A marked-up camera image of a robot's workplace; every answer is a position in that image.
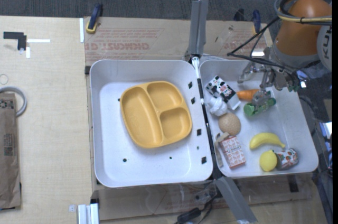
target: red and white box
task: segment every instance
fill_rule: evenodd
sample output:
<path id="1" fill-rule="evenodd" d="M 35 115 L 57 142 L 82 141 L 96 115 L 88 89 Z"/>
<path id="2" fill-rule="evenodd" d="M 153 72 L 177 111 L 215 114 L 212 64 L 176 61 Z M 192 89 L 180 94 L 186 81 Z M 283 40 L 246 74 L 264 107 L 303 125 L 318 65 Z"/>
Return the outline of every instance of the red and white box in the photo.
<path id="1" fill-rule="evenodd" d="M 234 168 L 245 163 L 245 156 L 236 136 L 228 137 L 219 141 L 219 144 L 230 168 Z"/>

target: brown ball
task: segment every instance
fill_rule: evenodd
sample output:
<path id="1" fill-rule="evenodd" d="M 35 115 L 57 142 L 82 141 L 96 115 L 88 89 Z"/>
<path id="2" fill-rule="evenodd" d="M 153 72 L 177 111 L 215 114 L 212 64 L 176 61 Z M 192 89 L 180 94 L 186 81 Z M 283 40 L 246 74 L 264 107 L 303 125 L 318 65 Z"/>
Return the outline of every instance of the brown ball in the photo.
<path id="1" fill-rule="evenodd" d="M 218 119 L 218 126 L 223 132 L 236 136 L 241 131 L 241 122 L 234 113 L 225 113 Z"/>

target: yellow divided plate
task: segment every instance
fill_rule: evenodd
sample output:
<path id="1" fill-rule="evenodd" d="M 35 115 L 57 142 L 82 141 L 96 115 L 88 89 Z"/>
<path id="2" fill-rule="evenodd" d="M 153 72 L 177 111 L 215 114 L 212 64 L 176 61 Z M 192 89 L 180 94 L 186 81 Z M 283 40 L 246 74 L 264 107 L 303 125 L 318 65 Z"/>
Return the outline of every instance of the yellow divided plate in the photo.
<path id="1" fill-rule="evenodd" d="M 170 82 L 154 81 L 128 88 L 120 98 L 122 117 L 133 141 L 143 148 L 177 142 L 191 132 L 189 109 Z"/>

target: brown paper bag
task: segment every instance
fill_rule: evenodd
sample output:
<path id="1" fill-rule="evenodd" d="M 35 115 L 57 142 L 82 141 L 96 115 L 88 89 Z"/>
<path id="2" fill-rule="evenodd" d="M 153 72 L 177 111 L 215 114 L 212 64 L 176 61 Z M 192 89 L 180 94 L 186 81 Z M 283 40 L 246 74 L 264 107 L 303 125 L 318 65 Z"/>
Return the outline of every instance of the brown paper bag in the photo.
<path id="1" fill-rule="evenodd" d="M 15 94 L 0 94 L 0 209 L 21 204 Z"/>

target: wooden table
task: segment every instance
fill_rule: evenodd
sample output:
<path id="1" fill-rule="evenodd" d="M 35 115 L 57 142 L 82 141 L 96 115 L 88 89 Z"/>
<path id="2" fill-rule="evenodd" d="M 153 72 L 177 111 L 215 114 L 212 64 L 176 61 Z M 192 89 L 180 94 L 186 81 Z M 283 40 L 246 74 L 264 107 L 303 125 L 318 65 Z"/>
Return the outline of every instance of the wooden table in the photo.
<path id="1" fill-rule="evenodd" d="M 79 204 L 93 192 L 85 49 L 78 18 L 0 16 L 2 31 L 23 32 L 31 57 L 17 50 L 16 40 L 0 39 L 0 74 L 8 86 L 27 96 L 17 119 L 22 204 L 0 212 L 0 223 L 76 223 Z M 259 223 L 326 223 L 317 188 L 305 175 L 307 199 L 251 206 Z M 177 215 L 105 221 L 174 223 Z M 204 223 L 237 223 L 229 208 L 215 209 Z"/>

